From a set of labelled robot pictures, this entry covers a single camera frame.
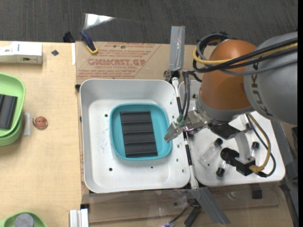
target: gray carpet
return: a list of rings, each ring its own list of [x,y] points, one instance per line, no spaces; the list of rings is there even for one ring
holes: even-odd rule
[[[79,40],[84,13],[123,21],[95,41],[169,43],[170,27],[185,26],[186,44],[225,31],[259,45],[298,27],[298,0],[0,0],[0,40],[62,42],[67,31]]]

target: blue tray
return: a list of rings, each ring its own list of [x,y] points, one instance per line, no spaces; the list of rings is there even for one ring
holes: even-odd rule
[[[126,157],[123,141],[122,125],[120,119],[120,112],[138,112],[138,111],[150,111],[151,120],[153,125],[153,131],[157,146],[157,156],[150,157]],[[120,158],[131,161],[142,160],[155,160],[167,156],[172,149],[172,142],[167,143],[164,139],[164,135],[167,133],[169,127],[169,121],[164,110],[156,104],[148,103],[134,103],[134,104],[121,104],[116,106],[110,113],[110,137],[112,146]]]

